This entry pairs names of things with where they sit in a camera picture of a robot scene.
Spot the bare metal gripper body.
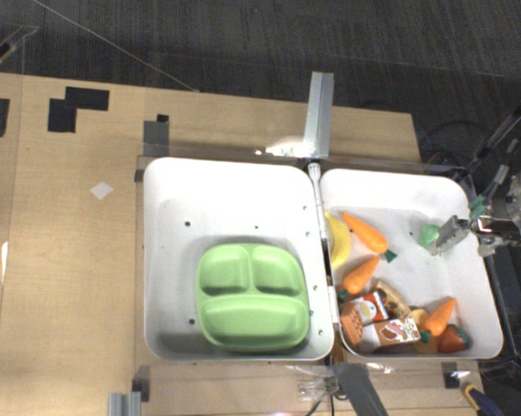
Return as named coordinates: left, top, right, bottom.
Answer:
left=467, top=211, right=521, bottom=260

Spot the green broccoli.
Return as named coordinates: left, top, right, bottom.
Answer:
left=418, top=223, right=443, bottom=251

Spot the white plastic tray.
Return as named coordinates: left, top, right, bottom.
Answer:
left=134, top=156, right=344, bottom=369
left=312, top=166, right=512, bottom=366

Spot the orange carrot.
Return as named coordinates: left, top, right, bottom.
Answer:
left=419, top=295, right=458, bottom=346
left=336, top=254, right=381, bottom=306
left=339, top=212, right=400, bottom=265

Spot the slice of pizza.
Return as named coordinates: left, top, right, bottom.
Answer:
left=373, top=279, right=414, bottom=319

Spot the red strawberry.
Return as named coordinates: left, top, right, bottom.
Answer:
left=436, top=323, right=473, bottom=356

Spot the red and white carton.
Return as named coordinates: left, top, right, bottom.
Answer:
left=345, top=289, right=392, bottom=326

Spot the yellow banana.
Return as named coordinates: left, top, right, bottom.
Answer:
left=321, top=210, right=355, bottom=270

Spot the white and brown carton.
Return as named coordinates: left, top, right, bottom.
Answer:
left=358, top=315, right=423, bottom=354

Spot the orange waffle biscuit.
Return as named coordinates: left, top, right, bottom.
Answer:
left=338, top=301, right=366, bottom=348

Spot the green divided plate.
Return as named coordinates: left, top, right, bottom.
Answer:
left=192, top=239, right=316, bottom=357

